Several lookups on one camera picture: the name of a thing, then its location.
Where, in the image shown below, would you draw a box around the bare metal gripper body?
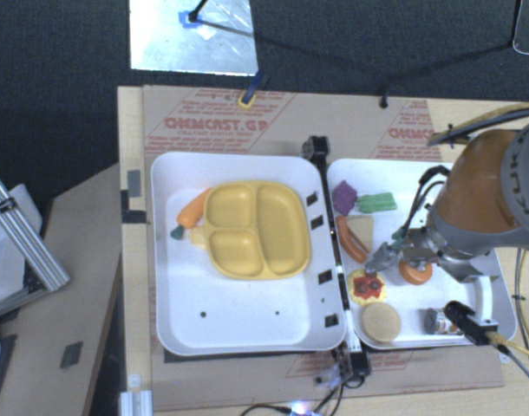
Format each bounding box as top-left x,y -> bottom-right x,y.
396,227 -> 482,283

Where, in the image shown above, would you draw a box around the orange doughnut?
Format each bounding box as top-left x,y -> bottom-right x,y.
397,258 -> 434,286

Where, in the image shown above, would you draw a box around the yellow pizza slice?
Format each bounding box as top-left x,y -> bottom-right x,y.
347,268 -> 389,307

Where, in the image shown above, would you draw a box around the orange sausage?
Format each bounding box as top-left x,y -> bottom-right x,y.
335,215 -> 369,264

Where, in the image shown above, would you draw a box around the beige bread slice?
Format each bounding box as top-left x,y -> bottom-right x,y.
346,214 -> 375,253

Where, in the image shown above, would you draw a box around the thin black and white rod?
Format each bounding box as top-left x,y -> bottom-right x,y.
315,153 -> 362,351

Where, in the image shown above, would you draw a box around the green toy vegetable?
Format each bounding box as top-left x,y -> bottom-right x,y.
356,192 -> 398,215

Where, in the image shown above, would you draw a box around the white plastic tray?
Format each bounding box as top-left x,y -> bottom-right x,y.
326,158 -> 519,350
150,151 -> 349,357

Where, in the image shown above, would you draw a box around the round tan biscuit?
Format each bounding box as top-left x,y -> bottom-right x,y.
361,302 -> 402,343

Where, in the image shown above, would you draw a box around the purple grapes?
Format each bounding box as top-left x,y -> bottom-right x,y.
331,179 -> 359,218

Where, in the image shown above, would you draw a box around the small red and white can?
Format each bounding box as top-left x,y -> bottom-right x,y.
423,307 -> 466,337

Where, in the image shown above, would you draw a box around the yellow divided plate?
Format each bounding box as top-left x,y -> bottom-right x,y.
202,180 -> 313,282

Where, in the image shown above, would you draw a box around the pale yellow toy food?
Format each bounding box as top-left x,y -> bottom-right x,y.
188,226 -> 210,251

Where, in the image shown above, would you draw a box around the orange carrot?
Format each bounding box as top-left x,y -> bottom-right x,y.
169,186 -> 213,240

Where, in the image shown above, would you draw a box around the brown cardboard board red print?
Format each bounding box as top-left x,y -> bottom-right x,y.
141,85 -> 506,412

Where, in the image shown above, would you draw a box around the black cylinder on white bracket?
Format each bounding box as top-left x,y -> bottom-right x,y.
443,270 -> 500,347

